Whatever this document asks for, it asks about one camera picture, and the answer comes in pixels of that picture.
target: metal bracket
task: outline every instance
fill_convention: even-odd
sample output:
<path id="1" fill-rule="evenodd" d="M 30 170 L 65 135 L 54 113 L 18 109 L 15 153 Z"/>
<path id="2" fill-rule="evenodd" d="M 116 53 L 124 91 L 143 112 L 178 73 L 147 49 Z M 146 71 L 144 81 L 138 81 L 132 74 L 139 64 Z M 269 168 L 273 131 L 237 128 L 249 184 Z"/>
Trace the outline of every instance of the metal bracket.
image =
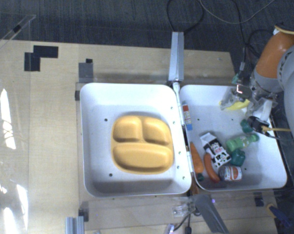
<path id="1" fill-rule="evenodd" d="M 94 65 L 92 59 L 86 59 L 86 62 L 78 64 L 78 81 L 80 83 L 94 82 Z"/>
<path id="2" fill-rule="evenodd" d="M 179 98 L 180 85 L 178 82 L 173 82 L 172 87 L 173 87 L 173 91 L 176 94 L 180 123 L 181 123 L 181 126 L 184 126 L 185 125 L 184 113 L 183 113 L 182 105 L 181 105 L 180 98 Z"/>
<path id="3" fill-rule="evenodd" d="M 189 200 L 188 202 L 179 205 L 179 206 L 173 206 L 173 216 L 175 217 L 184 217 L 188 214 L 191 214 L 196 210 L 195 204 L 193 201 Z"/>
<path id="4" fill-rule="evenodd" d="M 65 220 L 65 234 L 84 234 L 84 217 L 67 217 Z"/>
<path id="5" fill-rule="evenodd" d="M 171 60 L 168 81 L 184 80 L 184 33 L 172 33 Z"/>
<path id="6" fill-rule="evenodd" d="M 226 233 L 229 231 L 221 219 L 217 209 L 213 205 L 210 196 L 208 195 L 194 195 L 192 196 L 196 208 L 201 212 L 206 224 L 213 233 Z"/>
<path id="7" fill-rule="evenodd" d="M 261 192 L 255 192 L 253 193 L 254 195 L 254 201 L 255 201 L 255 205 L 256 207 L 263 207 L 264 204 L 264 199 L 263 199 L 263 195 Z"/>

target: wooden table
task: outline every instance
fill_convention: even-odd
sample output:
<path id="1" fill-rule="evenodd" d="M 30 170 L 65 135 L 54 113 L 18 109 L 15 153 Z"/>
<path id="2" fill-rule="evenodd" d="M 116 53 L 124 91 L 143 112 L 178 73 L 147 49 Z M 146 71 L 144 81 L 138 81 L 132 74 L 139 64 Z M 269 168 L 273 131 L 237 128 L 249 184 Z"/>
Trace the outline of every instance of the wooden table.
<path id="1" fill-rule="evenodd" d="M 34 45 L 57 46 L 59 56 L 41 58 L 40 72 L 25 72 L 24 53 L 32 52 Z M 185 83 L 230 84 L 234 70 L 229 53 L 186 50 L 184 56 Z M 74 94 L 78 82 L 78 63 L 85 62 L 87 58 L 93 60 L 96 81 L 125 79 L 126 82 L 133 82 L 138 78 L 141 82 L 145 79 L 153 83 L 154 80 L 166 79 L 170 50 L 14 40 L 0 51 L 2 84 L 5 84 L 8 98 L 14 96 L 15 99 L 11 101 L 17 102 L 9 104 L 16 143 L 22 140 L 22 136 L 17 135 L 17 128 L 28 133 L 26 139 L 22 140 L 24 152 L 20 154 L 23 158 L 8 153 L 5 159 L 14 165 L 18 174 L 24 173 L 24 184 L 28 186 L 25 188 L 28 193 L 27 231 L 30 234 L 64 233 L 65 218 L 78 214 L 81 174 L 78 170 Z M 28 163 L 28 170 L 18 170 L 23 162 Z M 212 197 L 231 233 L 276 233 L 273 219 L 264 207 L 255 207 L 249 195 L 216 194 Z M 265 201 L 274 202 L 270 193 L 265 194 L 264 198 Z M 165 200 L 161 201 L 160 197 L 155 200 L 158 203 L 152 207 L 141 207 L 141 203 L 136 203 L 131 209 L 122 208 L 122 204 L 113 209 L 98 204 L 99 214 L 87 226 L 104 226 L 102 234 L 161 234 L 166 219 L 172 218 L 171 212 L 164 211 L 164 208 L 169 211 L 171 206 L 166 205 Z M 2 209 L 0 233 L 4 233 L 5 229 L 3 212 Z M 111 219 L 110 214 L 118 212 L 118 219 Z M 143 214 L 147 224 L 137 219 L 135 221 L 137 214 Z M 148 221 L 152 215 L 158 218 L 155 224 Z M 193 234 L 210 233 L 202 217 L 193 217 L 191 226 Z"/>

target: black cable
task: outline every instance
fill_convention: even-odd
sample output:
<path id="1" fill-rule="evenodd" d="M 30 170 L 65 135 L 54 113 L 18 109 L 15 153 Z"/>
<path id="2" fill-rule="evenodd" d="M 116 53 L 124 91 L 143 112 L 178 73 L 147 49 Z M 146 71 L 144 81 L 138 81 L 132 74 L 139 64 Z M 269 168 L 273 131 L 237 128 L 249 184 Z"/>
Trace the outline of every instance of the black cable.
<path id="1" fill-rule="evenodd" d="M 167 15 L 167 18 L 168 18 L 168 21 L 169 21 L 171 30 L 173 32 L 176 32 L 176 29 L 174 28 L 174 26 L 172 24 L 172 20 L 171 20 L 170 13 L 169 13 L 170 4 L 171 4 L 172 1 L 173 0 L 168 0 L 168 2 L 166 4 L 166 15 Z M 200 8 L 202 10 L 202 13 L 201 13 L 201 16 L 199 17 L 199 20 L 194 25 L 192 25 L 191 27 L 189 27 L 186 30 L 184 30 L 184 35 L 186 35 L 188 32 L 190 32 L 192 29 L 194 29 L 202 21 L 202 19 L 203 19 L 204 10 L 203 10 L 200 2 L 198 0 L 193 0 L 193 1 L 195 1 L 200 6 Z"/>
<path id="2" fill-rule="evenodd" d="M 174 228 L 174 231 L 177 231 L 177 230 L 182 226 L 182 224 L 187 220 L 187 218 L 190 219 L 190 215 L 191 215 L 191 214 L 192 214 L 192 212 L 189 213 L 189 214 L 187 214 L 187 215 L 184 217 L 184 219 L 180 222 L 180 224 L 178 224 L 177 227 Z"/>
<path id="3" fill-rule="evenodd" d="M 190 226 L 190 218 L 191 218 L 191 214 L 189 215 L 189 218 L 188 218 L 188 227 Z"/>
<path id="4" fill-rule="evenodd" d="M 269 137 L 269 138 L 274 138 L 274 139 L 277 139 L 277 140 L 289 140 L 289 141 L 294 140 L 293 138 L 279 138 L 279 137 L 275 137 L 275 136 L 270 135 L 269 133 L 265 133 L 264 135 L 267 136 L 267 137 Z"/>
<path id="5" fill-rule="evenodd" d="M 235 8 L 236 8 L 236 10 L 238 12 L 239 21 L 241 21 L 241 12 L 239 10 L 239 6 L 238 6 L 237 2 L 235 0 L 230 0 L 230 1 L 232 1 L 234 3 Z M 244 34 L 243 34 L 243 29 L 242 29 L 241 23 L 239 24 L 239 26 L 240 26 L 240 32 L 241 32 L 241 35 L 242 35 L 242 40 L 243 40 L 243 43 L 245 44 L 246 42 L 245 42 L 245 37 L 244 37 Z"/>
<path id="6" fill-rule="evenodd" d="M 246 20 L 244 21 L 239 21 L 239 22 L 230 22 L 230 21 L 227 21 L 227 20 L 224 20 L 218 16 L 216 16 L 214 13 L 212 13 L 210 10 L 208 10 L 204 4 L 202 3 L 202 0 L 199 0 L 199 2 L 201 3 L 202 7 L 204 10 L 206 10 L 209 14 L 211 14 L 213 17 L 217 18 L 218 20 L 222 21 L 222 22 L 225 22 L 225 23 L 228 23 L 228 24 L 241 24 L 241 23 L 246 23 L 248 22 L 249 20 L 251 20 L 253 17 L 255 17 L 259 12 L 261 12 L 263 9 L 267 8 L 270 4 L 272 4 L 275 0 L 271 0 L 268 4 L 266 4 L 264 7 L 262 7 L 261 9 L 259 9 L 258 11 L 256 11 L 253 15 L 251 15 L 249 18 L 247 18 Z"/>
<path id="7" fill-rule="evenodd" d="M 260 33 L 260 32 L 267 32 L 269 33 L 270 35 L 272 35 L 272 31 L 271 30 L 268 30 L 268 29 L 256 29 L 254 31 L 252 31 L 248 37 L 248 40 L 246 42 L 246 47 L 252 52 L 253 55 L 255 55 L 257 58 L 260 57 L 260 53 L 258 53 L 255 48 L 251 45 L 251 39 L 252 37 L 257 34 L 257 33 Z"/>

